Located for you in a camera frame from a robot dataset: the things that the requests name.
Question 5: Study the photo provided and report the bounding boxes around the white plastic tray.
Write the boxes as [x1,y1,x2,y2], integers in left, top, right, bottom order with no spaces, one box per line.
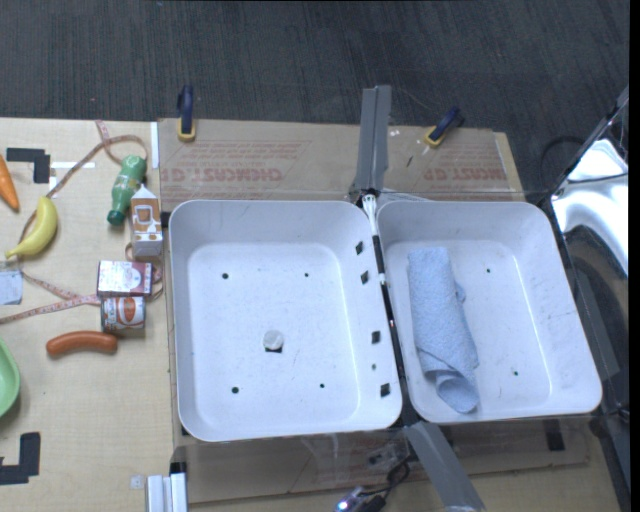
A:
[374,199,604,425]
[167,199,404,444]

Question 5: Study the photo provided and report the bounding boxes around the brown cardboard board red print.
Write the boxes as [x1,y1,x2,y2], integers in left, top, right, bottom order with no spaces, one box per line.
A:
[156,117,592,505]

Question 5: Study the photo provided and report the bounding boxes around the light blue rolled towel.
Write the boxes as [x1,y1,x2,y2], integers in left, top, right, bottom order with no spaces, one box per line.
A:
[406,245,482,415]

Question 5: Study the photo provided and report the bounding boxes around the white and brown carton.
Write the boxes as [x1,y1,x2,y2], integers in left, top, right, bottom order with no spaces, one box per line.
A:
[129,183,165,260]

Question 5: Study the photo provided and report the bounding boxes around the white and red box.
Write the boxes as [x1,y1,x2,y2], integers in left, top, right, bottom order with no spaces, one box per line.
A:
[96,259,153,298]

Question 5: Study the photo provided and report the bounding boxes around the white and orange can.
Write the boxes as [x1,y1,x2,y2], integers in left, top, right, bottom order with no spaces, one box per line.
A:
[100,295,147,333]

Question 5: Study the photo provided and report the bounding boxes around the green plastic bottle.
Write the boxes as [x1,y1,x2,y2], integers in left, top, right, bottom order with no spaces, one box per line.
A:
[106,154,149,227]

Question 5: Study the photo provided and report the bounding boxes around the orange sausage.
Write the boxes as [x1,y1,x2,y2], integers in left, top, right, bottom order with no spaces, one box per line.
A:
[45,330,119,358]

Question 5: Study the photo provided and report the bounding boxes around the pink measuring tape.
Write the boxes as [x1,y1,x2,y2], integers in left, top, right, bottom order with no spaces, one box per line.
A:
[0,119,166,324]

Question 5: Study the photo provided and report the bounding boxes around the yellow banana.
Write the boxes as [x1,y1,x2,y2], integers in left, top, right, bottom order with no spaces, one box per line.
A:
[4,195,60,260]

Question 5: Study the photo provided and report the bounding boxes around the small pale blue card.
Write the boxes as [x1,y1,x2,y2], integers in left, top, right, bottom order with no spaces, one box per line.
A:
[0,270,24,306]

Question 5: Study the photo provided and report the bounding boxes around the orange carrot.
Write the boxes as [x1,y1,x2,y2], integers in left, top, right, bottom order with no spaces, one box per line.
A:
[0,153,21,212]

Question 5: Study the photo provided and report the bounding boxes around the green divided plate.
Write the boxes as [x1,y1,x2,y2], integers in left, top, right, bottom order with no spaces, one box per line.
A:
[0,338,22,419]

